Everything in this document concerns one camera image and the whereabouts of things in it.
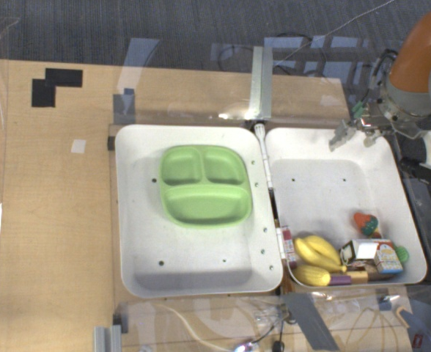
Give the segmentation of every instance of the dark gray floor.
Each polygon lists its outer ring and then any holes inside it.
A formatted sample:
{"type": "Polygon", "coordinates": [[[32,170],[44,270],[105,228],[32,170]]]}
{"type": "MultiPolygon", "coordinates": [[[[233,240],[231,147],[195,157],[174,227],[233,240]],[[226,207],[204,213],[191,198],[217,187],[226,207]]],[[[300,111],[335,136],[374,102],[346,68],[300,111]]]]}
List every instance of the dark gray floor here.
{"type": "MultiPolygon", "coordinates": [[[[0,0],[0,19],[20,18],[10,36],[12,59],[122,65],[137,37],[164,42],[149,66],[217,70],[214,43],[262,45],[282,32],[321,35],[385,1],[0,0]]],[[[396,0],[335,35],[369,38],[377,56],[389,41],[403,41],[430,10],[431,0],[396,0]]],[[[403,142],[402,149],[419,157],[420,145],[403,142]]]]}

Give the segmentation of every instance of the green tray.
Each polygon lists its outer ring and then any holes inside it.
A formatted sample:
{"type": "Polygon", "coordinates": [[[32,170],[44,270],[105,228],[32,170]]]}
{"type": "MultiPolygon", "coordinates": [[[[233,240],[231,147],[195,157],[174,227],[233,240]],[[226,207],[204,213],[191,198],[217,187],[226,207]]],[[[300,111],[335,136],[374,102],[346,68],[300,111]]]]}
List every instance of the green tray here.
{"type": "Polygon", "coordinates": [[[251,214],[245,165],[226,147],[172,147],[162,156],[159,177],[163,209],[176,224],[233,226],[251,214]]]}

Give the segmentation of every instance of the wooden table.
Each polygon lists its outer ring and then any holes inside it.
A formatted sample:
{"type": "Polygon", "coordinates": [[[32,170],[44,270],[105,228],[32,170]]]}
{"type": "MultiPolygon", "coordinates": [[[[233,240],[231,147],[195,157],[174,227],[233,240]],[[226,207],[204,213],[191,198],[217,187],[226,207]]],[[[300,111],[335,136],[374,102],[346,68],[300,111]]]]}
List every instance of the wooden table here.
{"type": "MultiPolygon", "coordinates": [[[[110,326],[115,308],[107,149],[113,95],[135,90],[138,122],[220,124],[221,111],[248,105],[251,76],[42,62],[1,66],[9,70],[9,106],[0,352],[91,351],[94,327],[110,326]],[[83,85],[57,87],[55,108],[33,108],[32,79],[45,78],[47,67],[82,70],[83,85]],[[77,153],[76,140],[85,141],[77,153]]],[[[328,128],[348,118],[338,81],[291,76],[273,78],[273,115],[328,128]]],[[[194,343],[183,340],[173,351],[194,343]]]]}

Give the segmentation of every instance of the yellow banana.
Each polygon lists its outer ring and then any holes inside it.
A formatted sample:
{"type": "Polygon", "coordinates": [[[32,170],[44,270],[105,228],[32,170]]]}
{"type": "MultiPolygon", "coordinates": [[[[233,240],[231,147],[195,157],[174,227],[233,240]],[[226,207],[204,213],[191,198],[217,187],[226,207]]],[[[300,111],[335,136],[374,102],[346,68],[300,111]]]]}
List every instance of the yellow banana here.
{"type": "Polygon", "coordinates": [[[325,256],[335,262],[337,265],[341,265],[341,258],[339,257],[339,253],[335,250],[334,246],[332,246],[327,240],[321,238],[320,236],[310,235],[303,239],[310,247],[320,253],[322,256],[325,256]]]}
{"type": "Polygon", "coordinates": [[[292,273],[299,282],[315,287],[328,285],[331,280],[331,275],[327,270],[310,265],[299,265],[292,273]]]}
{"type": "Polygon", "coordinates": [[[310,265],[324,268],[331,273],[338,271],[344,273],[347,269],[346,266],[337,265],[334,261],[318,253],[302,238],[296,238],[294,240],[294,247],[297,254],[310,265]]]}

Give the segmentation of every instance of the purple object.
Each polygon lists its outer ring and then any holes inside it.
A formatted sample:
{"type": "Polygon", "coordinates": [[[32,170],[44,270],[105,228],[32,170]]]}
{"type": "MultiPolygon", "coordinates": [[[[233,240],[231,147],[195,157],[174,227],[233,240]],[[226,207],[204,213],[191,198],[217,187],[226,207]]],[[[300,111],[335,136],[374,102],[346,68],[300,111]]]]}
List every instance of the purple object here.
{"type": "Polygon", "coordinates": [[[353,278],[349,275],[331,275],[329,285],[351,285],[352,283],[353,278]]]}

